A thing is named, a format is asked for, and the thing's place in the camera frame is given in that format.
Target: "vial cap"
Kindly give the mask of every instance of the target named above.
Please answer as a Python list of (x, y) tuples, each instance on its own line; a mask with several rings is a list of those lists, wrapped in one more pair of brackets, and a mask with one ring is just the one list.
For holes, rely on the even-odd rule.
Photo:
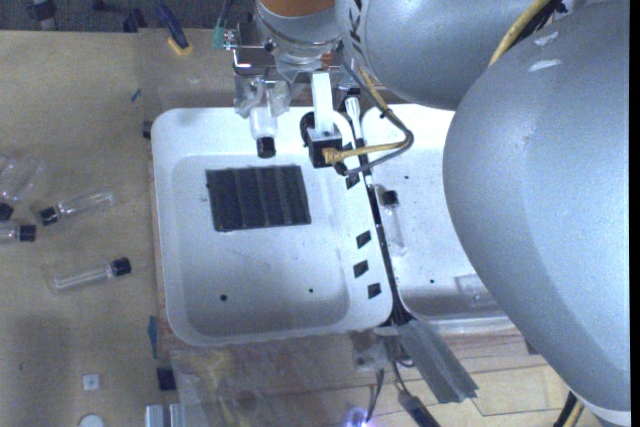
[(396, 191), (384, 191), (382, 193), (382, 204), (385, 207), (395, 207), (400, 204)]
[(49, 226), (50, 224), (58, 222), (58, 212), (56, 212), (54, 207), (40, 210), (39, 214), (43, 226)]
[(276, 142), (273, 137), (261, 137), (256, 141), (258, 147), (258, 157), (270, 159), (276, 154)]
[(131, 262), (128, 258), (118, 258), (111, 262), (111, 270), (115, 276), (131, 274)]
[(7, 203), (0, 203), (0, 221), (8, 221), (13, 214), (13, 207)]
[(25, 224), (20, 226), (20, 242), (33, 242), (36, 240), (36, 225)]

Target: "teal connector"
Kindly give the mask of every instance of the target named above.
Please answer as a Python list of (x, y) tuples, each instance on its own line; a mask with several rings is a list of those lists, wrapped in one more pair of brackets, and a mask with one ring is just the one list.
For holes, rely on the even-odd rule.
[(224, 27), (219, 25), (213, 30), (213, 48), (224, 48)]

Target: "white square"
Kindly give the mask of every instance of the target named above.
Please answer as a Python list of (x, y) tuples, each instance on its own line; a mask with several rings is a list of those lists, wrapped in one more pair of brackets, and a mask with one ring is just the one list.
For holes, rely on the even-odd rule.
[(82, 388), (84, 391), (100, 389), (100, 375), (87, 374), (82, 376)]

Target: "beige floor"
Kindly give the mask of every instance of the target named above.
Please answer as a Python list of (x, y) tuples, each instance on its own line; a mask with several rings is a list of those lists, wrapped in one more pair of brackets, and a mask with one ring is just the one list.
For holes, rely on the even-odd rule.
[[(205, 32), (202, 40), (209, 37)], [(120, 199), (101, 215), (40, 230), (33, 244), (0, 246), (2, 427), (71, 427), (88, 413), (108, 427), (135, 427), (143, 425), (146, 405), (177, 400), (158, 390), (161, 362), (153, 359), (147, 334), (158, 306), (148, 142), (140, 136), (141, 102), (132, 101), (148, 80), (138, 44), (124, 34), (0, 33), (0, 149), (18, 146), (46, 160), (32, 199), (53, 202), (102, 184)], [(29, 221), (29, 205), (19, 206), (16, 219)], [(131, 276), (65, 296), (47, 287), (43, 267), (118, 256), (131, 259)], [(459, 405), (434, 405), (415, 373), (405, 377), (443, 427), (550, 426), (566, 388), (523, 347), (463, 355), (479, 392)], [(87, 374), (99, 374), (99, 389), (83, 390)], [(356, 379), (273, 401), (286, 409), (289, 425), (339, 425), (349, 407), (366, 407), (367, 384)], [(373, 423), (411, 425), (391, 380)], [(579, 425), (598, 424), (585, 413)]]

